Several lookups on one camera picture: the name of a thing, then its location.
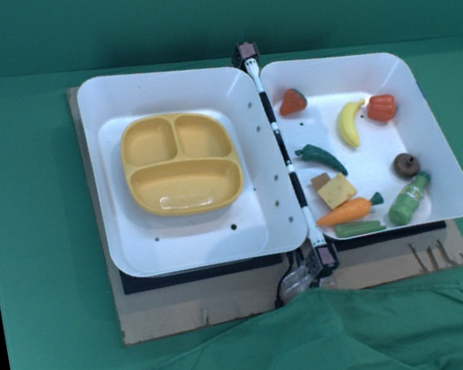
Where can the yellow divided plate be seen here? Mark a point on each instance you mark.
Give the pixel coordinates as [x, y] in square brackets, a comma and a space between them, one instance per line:
[181, 162]

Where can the white plastic tray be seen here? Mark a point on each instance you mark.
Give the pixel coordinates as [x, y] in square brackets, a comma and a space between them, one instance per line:
[385, 152]
[205, 237]

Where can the black and white rod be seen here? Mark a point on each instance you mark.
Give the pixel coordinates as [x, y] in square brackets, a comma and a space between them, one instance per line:
[283, 148]

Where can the green chili pepper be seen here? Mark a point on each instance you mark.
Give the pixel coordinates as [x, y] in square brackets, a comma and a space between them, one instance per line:
[323, 157]

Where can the red strawberry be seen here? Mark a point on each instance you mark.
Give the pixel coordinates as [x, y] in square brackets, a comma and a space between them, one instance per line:
[291, 102]

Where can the yellow cheese wedge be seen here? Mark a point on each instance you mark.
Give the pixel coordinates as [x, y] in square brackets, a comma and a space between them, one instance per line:
[336, 191]

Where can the brown cardboard board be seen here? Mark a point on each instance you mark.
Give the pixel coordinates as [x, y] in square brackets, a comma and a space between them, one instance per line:
[234, 299]

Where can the orange carrot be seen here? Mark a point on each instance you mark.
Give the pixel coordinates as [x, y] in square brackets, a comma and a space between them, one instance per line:
[345, 213]

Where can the yellow banana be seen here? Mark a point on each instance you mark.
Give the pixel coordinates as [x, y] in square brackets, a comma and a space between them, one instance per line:
[348, 126]

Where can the green bean pod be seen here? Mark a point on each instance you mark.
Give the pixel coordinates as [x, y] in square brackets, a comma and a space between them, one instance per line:
[356, 228]

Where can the orange bell pepper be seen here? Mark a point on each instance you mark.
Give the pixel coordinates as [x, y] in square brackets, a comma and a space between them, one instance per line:
[381, 108]

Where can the brown doughnut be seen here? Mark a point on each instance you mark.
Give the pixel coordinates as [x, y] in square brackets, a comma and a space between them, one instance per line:
[405, 165]

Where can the green plastic bottle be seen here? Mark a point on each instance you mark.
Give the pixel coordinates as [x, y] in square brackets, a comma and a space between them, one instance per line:
[405, 204]

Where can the green cloth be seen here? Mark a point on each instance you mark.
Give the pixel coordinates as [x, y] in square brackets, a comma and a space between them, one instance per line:
[331, 348]

